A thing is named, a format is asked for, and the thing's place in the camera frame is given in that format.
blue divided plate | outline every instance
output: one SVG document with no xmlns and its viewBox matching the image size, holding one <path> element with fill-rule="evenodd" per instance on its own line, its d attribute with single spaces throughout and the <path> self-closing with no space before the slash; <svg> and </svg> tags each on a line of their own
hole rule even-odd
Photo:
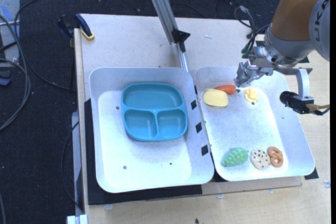
<svg viewBox="0 0 336 224">
<path fill-rule="evenodd" d="M 180 91 L 166 83 L 141 82 L 124 88 L 122 119 L 129 136 L 140 141 L 164 141 L 181 137 L 188 117 Z"/>
</svg>

black cable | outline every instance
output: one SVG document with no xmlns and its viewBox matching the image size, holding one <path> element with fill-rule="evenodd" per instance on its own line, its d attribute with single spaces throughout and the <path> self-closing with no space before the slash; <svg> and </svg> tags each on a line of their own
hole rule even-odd
<svg viewBox="0 0 336 224">
<path fill-rule="evenodd" d="M 0 53 L 5 51 L 6 49 L 9 49 L 10 47 L 14 46 L 16 44 L 16 41 L 9 43 L 7 45 L 4 45 L 3 47 L 0 48 Z"/>
<path fill-rule="evenodd" d="M 249 50 L 249 51 L 252 50 L 257 35 L 261 34 L 263 31 L 265 31 L 265 30 L 267 29 L 268 26 L 269 26 L 269 24 L 264 25 L 264 26 L 262 26 L 261 28 L 259 28 L 258 30 L 256 30 L 255 35 L 252 36 L 252 38 L 250 39 L 250 41 L 247 43 L 247 44 L 248 44 L 248 50 Z"/>
<path fill-rule="evenodd" d="M 70 132 L 68 133 L 68 135 L 67 135 L 67 138 L 66 138 L 66 140 L 65 140 L 65 143 L 64 143 L 64 146 L 63 146 L 63 150 L 62 150 L 62 159 L 61 159 L 61 173 L 62 173 L 63 187 L 64 187 L 64 189 L 65 189 L 67 195 L 68 195 L 69 198 L 71 199 L 71 201 L 72 201 L 75 205 L 77 205 L 77 206 L 79 206 L 78 202 L 72 197 L 72 195 L 70 194 L 70 192 L 69 192 L 69 190 L 67 189 L 67 186 L 66 186 L 66 184 L 65 184 L 65 180 L 64 180 L 64 159 L 65 159 L 65 150 L 66 150 L 66 148 L 67 148 L 67 146 L 68 146 L 68 143 L 69 143 L 69 141 L 70 141 L 71 134 L 72 134 L 72 132 L 74 131 L 74 129 L 76 128 L 76 126 L 78 125 L 78 123 L 79 123 L 79 122 L 77 122 L 77 123 L 72 127 L 71 131 L 70 131 Z"/>
<path fill-rule="evenodd" d="M 0 191 L 0 208 L 1 208 L 1 215 L 2 215 L 2 223 L 6 224 L 5 206 L 4 206 L 4 201 L 2 200 L 1 191 Z"/>
<path fill-rule="evenodd" d="M 134 7 L 134 6 L 132 6 L 130 3 L 128 3 L 126 0 L 120 0 L 121 2 L 124 2 L 125 4 L 127 4 L 128 6 L 130 6 L 133 10 L 135 10 L 137 13 L 139 12 L 139 11 L 141 11 L 142 10 L 142 8 L 141 9 L 139 9 L 139 8 L 136 8 L 136 7 Z"/>
<path fill-rule="evenodd" d="M 18 17 L 19 17 L 19 15 L 20 15 L 20 13 L 22 12 L 23 9 L 25 9 L 26 7 L 28 7 L 29 5 L 31 5 L 31 4 L 33 4 L 33 3 L 37 2 L 37 1 L 39 1 L 39 0 L 32 0 L 32 1 L 29 1 L 28 3 L 24 4 L 24 5 L 18 10 L 18 12 L 16 13 L 16 15 L 15 15 L 15 20 L 14 20 L 14 29 L 15 29 L 15 36 L 16 36 L 17 38 L 18 38 L 18 33 L 17 33 L 17 24 L 16 24 L 16 22 L 17 22 L 17 20 L 18 20 Z M 46 83 L 48 83 L 48 84 L 50 84 L 50 85 L 52 85 L 52 86 L 54 86 L 54 87 L 56 87 L 56 88 L 60 88 L 60 89 L 64 89 L 64 90 L 69 90 L 69 91 L 72 91 L 72 92 L 76 92 L 76 90 L 73 90 L 73 89 L 71 89 L 71 88 L 69 89 L 69 88 L 67 88 L 67 87 L 58 85 L 58 84 L 56 84 L 56 83 L 53 83 L 53 82 L 51 82 L 51 81 L 45 79 L 45 78 L 42 77 L 42 76 L 36 71 L 36 69 L 30 64 L 30 62 L 27 60 L 27 57 L 26 57 L 26 55 L 25 55 L 25 53 L 24 53 L 23 50 L 22 50 L 22 56 L 23 56 L 23 58 L 25 59 L 27 65 L 31 68 L 31 70 L 34 72 L 34 74 L 35 74 L 39 79 L 41 79 L 42 81 L 44 81 L 44 82 L 46 82 Z"/>
<path fill-rule="evenodd" d="M 19 52 L 20 52 L 20 55 L 22 56 L 23 55 L 23 51 L 22 51 L 22 48 L 21 48 L 21 45 L 20 45 L 20 41 L 19 39 L 17 38 L 17 36 L 15 35 L 12 27 L 10 26 L 9 24 L 9 21 L 0 14 L 0 19 L 3 20 L 8 29 L 10 30 L 11 34 L 13 35 L 15 41 L 16 41 L 16 45 L 19 49 Z M 30 79 L 29 79 L 29 76 L 28 76 L 28 70 L 27 70 L 27 63 L 25 61 L 25 59 L 22 59 L 22 63 L 23 63 L 23 66 L 20 66 L 19 64 L 15 63 L 15 62 L 12 62 L 10 60 L 7 60 L 7 59 L 0 59 L 0 61 L 3 61 L 3 62 L 8 62 L 10 63 L 11 65 L 14 65 L 16 66 L 17 68 L 19 68 L 25 75 L 25 91 L 24 91 L 24 96 L 23 96 L 23 99 L 22 99 L 22 102 L 21 102 L 21 105 L 19 106 L 19 108 L 14 112 L 14 114 L 12 116 L 9 117 L 8 120 L 6 120 L 1 126 L 0 126 L 0 131 L 2 131 L 3 129 L 5 129 L 6 127 L 8 127 L 15 119 L 16 117 L 18 116 L 19 112 L 23 109 L 23 107 L 26 105 L 28 99 L 29 99 L 29 96 L 30 96 L 30 89 L 31 89 L 31 85 L 30 85 Z"/>
<path fill-rule="evenodd" d="M 199 14 L 199 13 L 198 13 L 198 12 L 190 12 L 190 11 L 188 11 L 188 10 L 181 10 L 181 11 L 174 12 L 174 15 L 175 15 L 176 17 L 179 17 L 180 14 Z"/>
<path fill-rule="evenodd" d="M 241 19 L 238 18 L 237 14 L 238 14 L 238 11 L 242 11 L 244 13 L 246 13 L 248 15 L 248 20 L 249 20 L 249 23 L 250 25 L 246 24 L 245 22 L 243 22 Z M 251 15 L 251 13 L 249 12 L 249 10 L 243 6 L 238 6 L 235 8 L 234 10 L 234 15 L 235 15 L 235 18 L 240 21 L 243 25 L 251 28 L 251 33 L 248 35 L 248 36 L 255 36 L 256 35 L 256 27 L 255 27 L 255 23 L 254 23 L 254 20 L 253 20 L 253 17 Z"/>
<path fill-rule="evenodd" d="M 221 3 L 222 3 L 223 1 L 225 1 L 226 4 L 227 4 L 228 6 L 231 6 L 231 7 L 238 6 L 238 2 L 237 2 L 236 0 L 231 0 L 231 1 L 228 1 L 228 2 L 227 2 L 226 0 L 218 0 L 218 1 L 217 1 L 217 4 L 216 4 L 216 13 L 217 13 L 217 15 L 218 15 L 220 18 L 222 18 L 222 19 L 227 19 L 226 17 L 222 16 L 222 15 L 220 14 L 220 12 L 219 12 L 219 8 L 221 7 Z"/>
<path fill-rule="evenodd" d="M 203 18 L 205 18 L 205 19 L 207 18 L 204 14 L 202 14 L 196 8 L 194 8 L 194 7 L 192 7 L 192 6 L 188 5 L 188 4 L 184 4 L 184 3 L 171 3 L 171 6 L 173 6 L 173 5 L 181 5 L 181 6 L 188 7 L 190 9 L 192 9 L 193 11 L 195 11 L 196 13 L 198 13 L 199 15 L 201 15 Z"/>
<path fill-rule="evenodd" d="M 317 116 L 323 116 L 324 114 L 326 114 L 328 111 L 330 110 L 330 108 L 327 108 L 324 111 L 319 111 L 319 110 L 315 110 L 313 113 Z"/>
</svg>

wooden table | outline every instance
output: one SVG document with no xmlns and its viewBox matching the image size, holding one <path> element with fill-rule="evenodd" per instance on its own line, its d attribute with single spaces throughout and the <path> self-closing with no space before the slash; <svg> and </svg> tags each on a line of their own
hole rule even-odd
<svg viewBox="0 0 336 224">
<path fill-rule="evenodd" d="M 84 102 L 90 98 L 90 72 L 101 66 L 179 67 L 180 63 L 177 49 L 168 44 L 156 17 L 82 16 L 96 36 L 88 41 L 75 29 L 83 211 L 90 224 L 331 223 L 331 189 L 327 185 L 331 180 L 330 113 L 299 116 L 319 178 L 209 182 L 202 186 L 200 196 L 123 202 L 114 204 L 110 210 L 104 205 L 89 205 Z M 235 20 L 177 18 L 176 21 L 180 30 L 191 33 L 185 42 L 191 74 L 204 66 L 238 67 L 248 28 Z M 309 55 L 309 60 L 310 63 L 300 66 L 313 68 L 309 74 L 310 95 L 316 104 L 329 104 L 330 63 L 316 52 Z M 296 78 L 288 76 L 286 81 L 290 91 L 297 92 Z"/>
</svg>

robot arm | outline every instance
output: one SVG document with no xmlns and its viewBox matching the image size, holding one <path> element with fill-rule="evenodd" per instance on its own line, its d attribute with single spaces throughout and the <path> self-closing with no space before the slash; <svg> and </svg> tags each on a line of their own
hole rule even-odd
<svg viewBox="0 0 336 224">
<path fill-rule="evenodd" d="M 313 50 L 330 61 L 330 0 L 280 0 L 262 44 L 242 51 L 247 61 L 239 63 L 235 83 L 246 87 L 274 70 L 296 75 L 298 94 L 284 92 L 280 100 L 300 114 L 322 114 L 309 96 L 312 69 L 295 68 Z"/>
</svg>

